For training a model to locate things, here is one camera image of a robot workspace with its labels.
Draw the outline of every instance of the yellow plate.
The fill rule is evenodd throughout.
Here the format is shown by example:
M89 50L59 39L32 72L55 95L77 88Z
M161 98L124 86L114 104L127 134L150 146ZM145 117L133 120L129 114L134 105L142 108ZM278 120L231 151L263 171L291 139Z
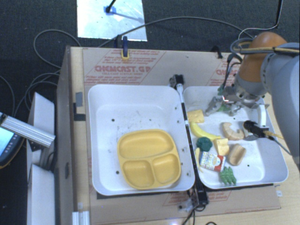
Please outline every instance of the yellow plate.
M118 141L118 157L126 182L139 190L166 186L180 177L174 140L160 129L123 135Z

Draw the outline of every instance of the food item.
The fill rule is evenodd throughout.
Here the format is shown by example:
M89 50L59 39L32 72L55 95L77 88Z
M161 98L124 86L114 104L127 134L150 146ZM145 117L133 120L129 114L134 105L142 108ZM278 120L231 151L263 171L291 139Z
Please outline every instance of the food item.
M187 119L189 122L204 123L204 115L201 109L190 111L187 113Z
M214 140L214 145L218 155L226 156L229 153L228 138Z
M212 147L212 142L207 137L200 137L198 138L196 145L201 151L208 152Z
M207 137L209 138L211 141L215 140L215 139L218 139L218 138L221 138L221 136L216 136L216 135L213 135L213 134L210 134L210 133L207 133L205 131L203 131L197 123L195 122L191 122L190 123L190 128L191 128L191 131L192 133L196 136L196 137Z
M226 158L209 152L202 152L200 166L220 172L224 168Z
M230 153L228 155L228 160L234 166L240 165L245 154L246 149L237 143L231 148Z
M199 156L200 156L200 148L196 148L195 150L195 158L196 158L196 163L197 163L197 167L200 170L200 172L203 172L200 168L200 164L199 164Z
M233 141L244 139L244 137L245 137L244 132L241 129L239 129L238 132L233 131L230 128L231 125L232 124L230 122L223 123L222 128L223 128L225 137L227 137L228 140L233 140Z
M234 184L236 185L236 178L233 174L233 170L231 167L225 167L224 170L222 172L220 172L220 177L222 182L225 183L225 185L229 184Z

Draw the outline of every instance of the dark floor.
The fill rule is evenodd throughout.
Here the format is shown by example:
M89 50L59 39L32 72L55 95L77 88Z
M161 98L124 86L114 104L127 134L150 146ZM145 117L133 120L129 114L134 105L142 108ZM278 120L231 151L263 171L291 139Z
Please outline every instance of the dark floor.
M170 16L201 16L232 23L240 28L269 28L275 24L278 0L142 0L146 22ZM289 42L299 42L300 0L284 0L279 27L274 32ZM60 29L76 37L76 0L0 0L0 76L12 86L16 103L31 81L55 68L40 60L33 39L46 29ZM129 42L141 49L210 51L214 45L228 52L239 31L224 24L200 20L172 20L147 27L148 42ZM79 39L83 46L98 46L101 39ZM66 45L75 45L59 33L44 34L37 41L41 55L60 65ZM55 87L39 85L36 90L55 100ZM0 80L0 112L11 114L12 97ZM24 103L16 118L26 121ZM14 160L0 170L0 224L26 224L26 152L21 148Z

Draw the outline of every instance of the cable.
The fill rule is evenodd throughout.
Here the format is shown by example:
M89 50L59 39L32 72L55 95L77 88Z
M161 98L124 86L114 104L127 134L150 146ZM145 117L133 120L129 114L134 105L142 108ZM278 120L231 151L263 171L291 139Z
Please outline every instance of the cable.
M281 10L282 10L282 5L283 5L283 0L279 0L279 6L278 6L278 12L277 12L277 20L276 20L276 24L271 27L271 28L246 28L244 29L240 34L239 34L239 37L238 39L240 38L240 36L245 33L245 31L247 30L263 30L263 31L266 31L266 30L271 30L271 29L274 29L278 26L279 24L279 19L280 19L280 16L281 16Z
M291 155L288 149L286 149L280 142L278 142L274 137L268 136L268 138L274 142L276 142L288 155Z
M33 49L34 49L34 52L36 53L36 55L37 55L41 60L43 60L45 63L47 63L47 64L49 64L49 65L51 65L51 66L53 66L53 67L55 67L55 68L59 68L59 69L60 69L60 66L58 66L58 65L56 65L56 64L54 64L54 63L51 63L51 62L49 62L48 60L44 59L44 58L38 53L38 51L37 51L37 48L36 48L36 41L37 41L38 37L41 36L41 35L44 34L44 33L47 33L47 32L59 32L59 33L65 34L65 35L69 36L70 38L72 38L72 39L78 44L78 46L81 47L81 44L80 44L80 42L79 42L74 36L72 36L71 34L65 32L65 31L62 31L62 30L58 30L58 29L47 29L47 30L44 30L44 31L42 31L42 32L40 32L39 34L36 35L36 37L35 37L34 40L33 40Z
M198 207L195 207L194 210L197 212L202 212L202 211L204 211L205 208L206 208L206 205L204 205L201 210L199 210Z
M19 104L18 104L18 106L17 106L17 108L16 108L16 110L15 110L15 113L14 113L13 117L16 116L16 114L17 114L17 112L18 112L18 110L19 110L19 108L20 108L20 106L21 106L23 100L26 98L27 92L31 89L31 87L32 87L32 86L35 86L35 85L37 85L37 84L41 84L41 83L47 83L47 84L50 84L50 85L57 86L57 84L55 84L55 83L53 83L53 82L49 82L49 81L40 81L40 82L36 82L36 83L32 84L32 85L26 90L24 97L20 100L20 102L19 102Z
M46 162L46 166L48 166L48 163L49 163L49 161L50 161L50 156L51 156L51 155L54 155L54 153L55 153L55 150L54 150L53 152L51 152L51 153L48 155L47 162Z
M183 223L181 225L185 225L192 216L194 217L194 220L193 220L193 225L194 225L195 224L195 210L194 209L191 211L191 213L187 216L187 218L183 221Z
M230 27L233 27L237 30L240 30L240 31L243 31L241 28L231 24L231 23L228 23L228 22L224 22L224 21L221 21L221 20L217 20L217 19L212 19L212 18L206 18L206 17L193 17L193 16L178 16L178 17L167 17L167 18L163 18L163 19L159 19L159 20L155 20L155 21L152 21L152 22L148 22L148 23L145 23L141 26L138 26L136 28L133 28L131 30L128 30L126 32L123 32L121 34L119 34L119 36L123 36L125 34L128 34L130 32L133 32L135 30L138 30L140 28L143 28L143 27L146 27L146 26L149 26L149 25L152 25L152 24L155 24L155 23L159 23L159 22L163 22L163 21L168 21L168 20L173 20L173 19L197 19L197 20L205 20L205 21L211 21L211 22L217 22L217 23L222 23L222 24L226 24ZM244 32L245 34L247 34L250 38L253 38L250 34ZM114 39L116 39L117 36L115 36L114 38L112 39L109 39L108 41L104 42L103 44L99 45L98 47L103 47L104 45L112 42Z
M6 83L6 85L9 87L9 90L11 92L11 96L13 99L13 108L12 108L12 116L13 116L14 112L15 112L15 93L14 93L12 87L10 86L9 82L2 76L0 76L0 78Z
M271 29L274 29L278 26L278 24L274 25L273 27L271 28L246 28L244 29L242 32L240 32L239 36L238 36L238 39L240 38L240 36L245 33L245 31L247 30L262 30L262 31L267 31L267 30L271 30Z
M232 53L240 54L255 54L255 53L299 53L300 51L293 48L282 48L282 47L256 47L256 48L243 48L243 45L249 45L252 40L249 38L241 38L235 40L230 45L230 51Z
M47 75L47 77L44 78L44 79L42 79L40 82L43 82L43 81L47 80L48 78L50 78L50 77L52 77L52 76L58 76L58 77L59 77L59 76L60 76L60 75L58 74L59 72L60 72L60 70L58 70L58 71L56 71L56 72L54 72L54 73L44 73L44 74L41 74L41 75L37 76L36 78L34 78L33 81L31 82L31 84L30 84L29 86L31 86L38 78L40 78L40 77L42 77L42 76L46 76L46 75ZM30 90L29 90L28 93L25 94L25 95L26 95L26 97L25 97L25 103L26 103L26 106L27 106L27 102L26 102L27 96L28 96L28 100L29 100L30 104L32 103L31 97L30 97Z
M268 131L268 130L263 131L263 133L266 134L267 136L275 136L275 137L279 137L279 138L281 138L281 139L284 139L283 136L278 135L278 134L275 134L275 133L273 133L273 132L271 132L271 131Z

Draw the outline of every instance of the black clamp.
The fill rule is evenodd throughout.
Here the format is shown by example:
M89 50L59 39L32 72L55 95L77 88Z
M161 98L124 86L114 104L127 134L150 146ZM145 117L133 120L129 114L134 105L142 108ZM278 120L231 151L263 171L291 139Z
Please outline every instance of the black clamp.
M129 52L128 52L128 39L127 36L123 37L123 46L122 46L122 59L129 59Z
M266 137L264 131L268 131L269 129L261 128L257 126L257 123L254 121L247 120L243 123L243 127L250 133L252 133L255 137L263 138Z
M6 114L2 114L1 116L0 116L0 125L4 122L4 120L7 118L8 116L6 115Z
M115 48L122 48L121 56L122 59L129 59L129 51L128 51L128 38L127 36L123 37L122 35L118 35L116 39L114 40L114 47Z
M177 84L182 84L182 85L184 84L183 75L175 74L173 77L170 78L169 83L172 88L177 89L176 88Z
M211 49L211 52L213 52L213 53L216 52L218 59L222 59L223 58L222 53L220 51L220 48L218 46L213 46L212 49Z

